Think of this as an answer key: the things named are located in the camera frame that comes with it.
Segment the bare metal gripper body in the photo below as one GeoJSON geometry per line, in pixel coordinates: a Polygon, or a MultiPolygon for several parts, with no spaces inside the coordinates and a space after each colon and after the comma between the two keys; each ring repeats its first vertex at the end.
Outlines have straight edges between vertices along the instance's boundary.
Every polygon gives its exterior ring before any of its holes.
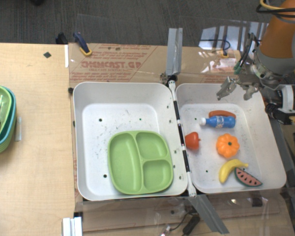
{"type": "Polygon", "coordinates": [[[237,65],[236,83],[241,86],[253,86],[255,88],[277,89],[283,75],[275,74],[263,65],[237,65]]]}

